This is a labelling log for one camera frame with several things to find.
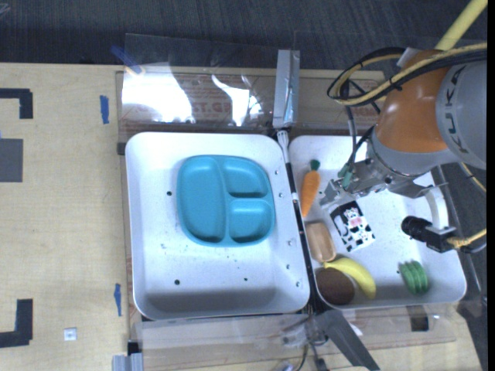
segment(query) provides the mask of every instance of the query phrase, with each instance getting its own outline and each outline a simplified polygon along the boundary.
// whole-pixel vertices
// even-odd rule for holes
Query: brown round object
[[[354,298],[354,284],[343,272],[326,268],[316,273],[319,293],[331,305],[347,305]]]

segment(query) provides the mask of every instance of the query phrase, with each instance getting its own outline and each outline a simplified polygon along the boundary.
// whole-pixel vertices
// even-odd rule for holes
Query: dark floor
[[[378,47],[433,47],[468,2],[0,0],[0,61],[120,63],[111,46],[124,46],[126,33],[136,33],[276,48],[299,44],[306,49],[304,67],[343,69]],[[10,9],[5,10],[2,3]],[[486,11],[464,39],[466,43],[487,40]],[[475,173],[486,185],[486,172]],[[486,197],[466,182],[456,165],[447,166],[445,176],[464,234],[485,227]],[[487,369],[486,250],[467,257],[464,264],[467,270],[477,271],[478,281],[470,280],[459,311],[469,322]]]

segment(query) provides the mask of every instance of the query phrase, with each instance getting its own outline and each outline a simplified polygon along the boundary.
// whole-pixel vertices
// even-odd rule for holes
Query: yellow hose
[[[471,0],[435,48],[446,50],[454,47],[487,5],[488,0]]]

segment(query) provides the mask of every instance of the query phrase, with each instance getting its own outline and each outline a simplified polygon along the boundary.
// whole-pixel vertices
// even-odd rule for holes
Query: orange carrot
[[[311,170],[304,175],[301,188],[301,213],[303,217],[306,217],[311,210],[312,203],[316,198],[318,192],[319,183],[321,177],[317,172],[319,168],[319,162],[313,159],[310,162]]]

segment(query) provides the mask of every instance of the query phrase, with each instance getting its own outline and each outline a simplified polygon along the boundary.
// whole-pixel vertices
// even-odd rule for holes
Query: table
[[[33,300],[32,340],[1,348],[0,369],[111,369],[112,356],[127,351],[115,83],[123,69],[0,63],[1,88],[33,93],[33,119],[19,119],[19,100],[0,99],[1,138],[23,139],[24,151],[22,182],[0,182],[0,332],[14,329],[18,299]],[[370,353],[382,369],[480,369],[464,319],[453,312],[451,326],[454,342]],[[66,328],[77,329],[76,340],[64,340]],[[341,354],[326,362],[332,369],[350,366]],[[310,363],[303,369],[313,369]]]

